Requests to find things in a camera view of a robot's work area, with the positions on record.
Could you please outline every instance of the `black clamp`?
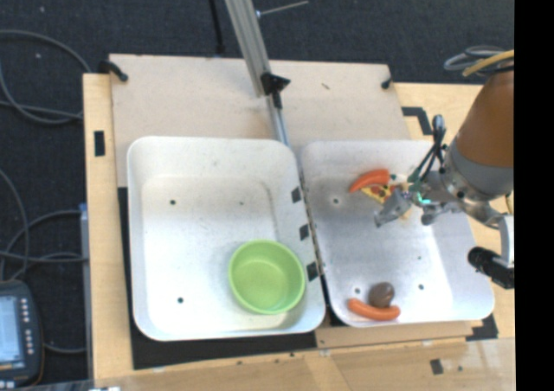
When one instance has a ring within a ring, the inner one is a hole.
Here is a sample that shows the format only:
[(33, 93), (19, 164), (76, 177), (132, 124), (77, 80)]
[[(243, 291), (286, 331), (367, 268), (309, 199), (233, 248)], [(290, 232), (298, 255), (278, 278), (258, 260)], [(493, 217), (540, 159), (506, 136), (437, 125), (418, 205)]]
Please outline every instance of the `black clamp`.
[(271, 95), (274, 101), (274, 106), (278, 109), (283, 108), (283, 103), (280, 99), (280, 92), (284, 90), (289, 83), (291, 83), (289, 79), (285, 79), (284, 77), (276, 76), (271, 73), (264, 73), (261, 75), (263, 91), (267, 96)]
[(506, 290), (515, 288), (513, 268), (503, 266), (497, 260), (499, 255), (483, 247), (475, 247), (467, 255), (467, 260), (477, 271), (482, 272)]
[(101, 74), (110, 74), (110, 72), (112, 72), (116, 76), (118, 76), (119, 80), (121, 80), (122, 82), (127, 82), (129, 80), (129, 76), (121, 71), (121, 69), (112, 61), (100, 61), (100, 63), (98, 64), (98, 72)]
[(390, 76), (387, 80), (381, 82), (381, 88), (383, 90), (388, 90), (391, 83), (392, 83), (392, 76)]

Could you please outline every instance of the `toy sausage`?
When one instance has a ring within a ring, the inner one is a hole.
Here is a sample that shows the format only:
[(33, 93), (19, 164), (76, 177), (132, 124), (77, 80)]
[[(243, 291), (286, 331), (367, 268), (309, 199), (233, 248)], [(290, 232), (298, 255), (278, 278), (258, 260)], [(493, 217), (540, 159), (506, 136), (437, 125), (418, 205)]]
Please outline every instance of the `toy sausage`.
[(350, 298), (348, 300), (348, 309), (359, 316), (372, 320), (386, 321), (400, 316), (400, 308), (394, 304), (387, 308), (377, 308), (376, 306), (365, 304), (357, 298)]
[(389, 180), (390, 173), (388, 170), (373, 170), (356, 179), (348, 191), (353, 193), (368, 185), (385, 185), (389, 183)]

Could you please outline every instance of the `monitor screen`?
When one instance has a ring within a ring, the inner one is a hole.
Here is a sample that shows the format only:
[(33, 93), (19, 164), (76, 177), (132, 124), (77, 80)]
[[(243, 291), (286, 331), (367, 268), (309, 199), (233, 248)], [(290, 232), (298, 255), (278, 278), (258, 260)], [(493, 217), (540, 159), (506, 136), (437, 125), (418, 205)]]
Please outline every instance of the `monitor screen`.
[(17, 321), (17, 298), (0, 297), (0, 363), (22, 359)]

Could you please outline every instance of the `metal rod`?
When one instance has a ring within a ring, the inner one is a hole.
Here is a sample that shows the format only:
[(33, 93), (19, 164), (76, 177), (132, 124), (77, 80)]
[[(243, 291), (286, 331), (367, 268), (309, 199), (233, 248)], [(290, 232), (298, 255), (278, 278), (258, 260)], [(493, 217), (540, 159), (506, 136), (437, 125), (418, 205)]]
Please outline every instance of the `metal rod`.
[(274, 124), (277, 139), (286, 146), (290, 146), (282, 110), (274, 106), (273, 98), (271, 96), (267, 98), (267, 107), (269, 108), (269, 113), (271, 114), (271, 121)]
[(290, 4), (284, 5), (282, 7), (272, 8), (270, 10), (256, 11), (256, 15), (258, 16), (258, 18), (260, 18), (260, 17), (268, 15), (268, 14), (279, 13), (281, 11), (290, 10), (292, 8), (296, 8), (296, 7), (299, 7), (299, 6), (302, 6), (302, 5), (308, 5), (309, 3), (310, 3), (309, 1), (303, 0), (302, 2), (290, 3)]

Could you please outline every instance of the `white sink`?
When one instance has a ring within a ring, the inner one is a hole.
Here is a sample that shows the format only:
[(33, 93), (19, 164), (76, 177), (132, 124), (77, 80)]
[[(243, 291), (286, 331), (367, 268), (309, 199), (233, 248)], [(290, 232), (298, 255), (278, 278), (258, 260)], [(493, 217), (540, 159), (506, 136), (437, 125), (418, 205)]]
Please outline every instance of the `white sink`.
[[(133, 315), (159, 341), (314, 330), (325, 315), (294, 154), (265, 139), (145, 137), (127, 155)], [(235, 301), (228, 263), (277, 240), (306, 267), (299, 305), (276, 316)]]
[[(345, 324), (371, 327), (481, 320), (494, 306), (490, 279), (467, 262), (475, 246), (466, 215), (444, 214), (430, 226), (412, 207), (405, 219), (377, 228), (381, 206), (348, 188), (361, 174), (385, 168), (405, 175), (421, 162), (430, 142), (325, 141), (302, 154), (306, 199), (315, 226), (331, 307)], [(348, 310), (348, 298), (368, 300), (372, 285), (390, 282), (398, 319), (378, 322)]]

